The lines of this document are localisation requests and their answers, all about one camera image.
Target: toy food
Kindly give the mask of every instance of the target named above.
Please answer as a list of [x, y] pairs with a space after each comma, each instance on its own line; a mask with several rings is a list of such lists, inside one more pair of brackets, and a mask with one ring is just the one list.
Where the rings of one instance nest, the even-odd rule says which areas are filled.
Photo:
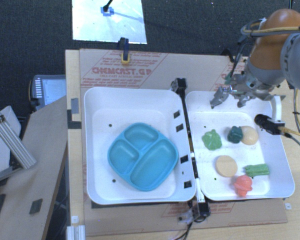
[[257, 164], [257, 165], [247, 165], [244, 169], [245, 169], [245, 174], [249, 177], [270, 174], [269, 168], [265, 163]]
[[257, 143], [259, 136], [257, 131], [251, 126], [241, 126], [243, 138], [242, 143], [246, 145], [254, 145]]
[[215, 162], [215, 169], [223, 177], [232, 177], [236, 174], [238, 166], [232, 157], [221, 155]]
[[242, 175], [236, 178], [234, 187], [240, 197], [245, 197], [248, 191], [252, 190], [252, 179], [247, 175]]
[[231, 128], [230, 132], [228, 133], [227, 140], [232, 143], [237, 144], [242, 140], [243, 137], [244, 137], [244, 134], [242, 132], [241, 127], [233, 126]]
[[202, 141], [208, 150], [217, 150], [222, 146], [221, 138], [215, 129], [206, 132]]

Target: toy cucumber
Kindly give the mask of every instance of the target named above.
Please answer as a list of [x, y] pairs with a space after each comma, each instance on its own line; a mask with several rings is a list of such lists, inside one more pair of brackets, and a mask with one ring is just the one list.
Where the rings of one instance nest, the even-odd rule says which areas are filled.
[[245, 167], [245, 174], [249, 177], [254, 177], [258, 175], [269, 175], [270, 171], [265, 163], [257, 165], [247, 165]]

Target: white tray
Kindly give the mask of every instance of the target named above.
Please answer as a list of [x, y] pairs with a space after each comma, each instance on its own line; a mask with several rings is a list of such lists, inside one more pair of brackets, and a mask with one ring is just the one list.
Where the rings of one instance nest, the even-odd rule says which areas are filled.
[[[196, 192], [183, 106], [170, 90], [94, 87], [84, 95], [87, 192], [101, 205], [184, 202]], [[134, 123], [145, 123], [174, 143], [179, 157], [172, 173], [156, 189], [140, 191], [111, 168], [107, 152], [116, 137]], [[183, 130], [176, 127], [183, 125]]]
[[[214, 92], [209, 91], [193, 91], [186, 96], [200, 187], [204, 195], [215, 201], [291, 196], [295, 191], [295, 183], [281, 137], [261, 130], [254, 123], [257, 114], [272, 116], [270, 102], [254, 99], [238, 108], [238, 100], [230, 95], [224, 103], [211, 109], [210, 100], [213, 97]], [[229, 142], [227, 135], [232, 126], [255, 128], [259, 135], [258, 142], [255, 145]], [[212, 129], [216, 130], [222, 141], [222, 147], [214, 151], [208, 150], [202, 141], [202, 136]], [[216, 171], [215, 162], [221, 155], [228, 155], [236, 161], [238, 171], [234, 177], [222, 177]], [[237, 176], [245, 174], [244, 167], [264, 163], [268, 165], [270, 175], [255, 176], [252, 179], [253, 190], [246, 197], [237, 196], [233, 183]]]

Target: blue tape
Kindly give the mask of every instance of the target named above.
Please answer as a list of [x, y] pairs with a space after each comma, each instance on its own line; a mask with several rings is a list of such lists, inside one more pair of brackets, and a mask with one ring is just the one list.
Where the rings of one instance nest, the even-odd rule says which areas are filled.
[[108, 11], [105, 12], [103, 7], [100, 7], [101, 13], [105, 17], [111, 17], [111, 15], [115, 14], [115, 10], [112, 7], [108, 8]]

